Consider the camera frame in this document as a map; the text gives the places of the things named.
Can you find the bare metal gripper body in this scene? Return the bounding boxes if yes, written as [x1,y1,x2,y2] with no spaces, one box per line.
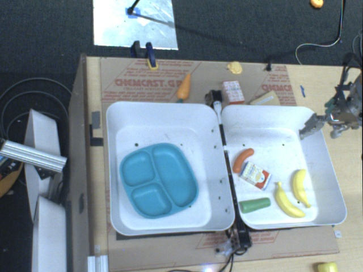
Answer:
[326,79,363,130]

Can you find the white plastic tray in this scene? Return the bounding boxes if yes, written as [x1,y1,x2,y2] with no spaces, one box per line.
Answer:
[220,104,348,232]
[105,100,237,237]

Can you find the tan flat packet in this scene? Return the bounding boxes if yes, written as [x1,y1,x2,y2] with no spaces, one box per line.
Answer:
[249,90,282,107]

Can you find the yellow banana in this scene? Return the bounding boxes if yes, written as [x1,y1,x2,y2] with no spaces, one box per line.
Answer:
[273,181,307,219]
[292,168,312,209]

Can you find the orange sausage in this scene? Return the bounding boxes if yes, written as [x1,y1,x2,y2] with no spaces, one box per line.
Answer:
[232,147,255,174]

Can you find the thin black and white rod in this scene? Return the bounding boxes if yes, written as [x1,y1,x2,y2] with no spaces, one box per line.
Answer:
[213,100,245,232]

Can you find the yellow biscuit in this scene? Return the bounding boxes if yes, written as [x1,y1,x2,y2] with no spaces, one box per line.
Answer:
[227,61,243,75]

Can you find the green cylinder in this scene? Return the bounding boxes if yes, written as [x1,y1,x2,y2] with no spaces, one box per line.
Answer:
[238,197,272,214]

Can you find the orange carrot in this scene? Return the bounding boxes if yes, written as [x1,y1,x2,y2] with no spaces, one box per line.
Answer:
[176,73,192,104]

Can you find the yellow rounded block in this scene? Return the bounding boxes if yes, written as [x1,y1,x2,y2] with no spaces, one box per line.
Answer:
[316,262,339,272]

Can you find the blue divided plate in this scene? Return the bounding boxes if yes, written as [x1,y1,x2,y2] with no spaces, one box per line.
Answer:
[119,142,200,220]

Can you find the brown cardboard board red print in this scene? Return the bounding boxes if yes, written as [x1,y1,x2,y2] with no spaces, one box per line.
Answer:
[99,56,340,269]

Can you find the black block with thin wires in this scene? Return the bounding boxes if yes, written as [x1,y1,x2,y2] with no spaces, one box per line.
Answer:
[236,224,253,250]
[205,90,223,106]

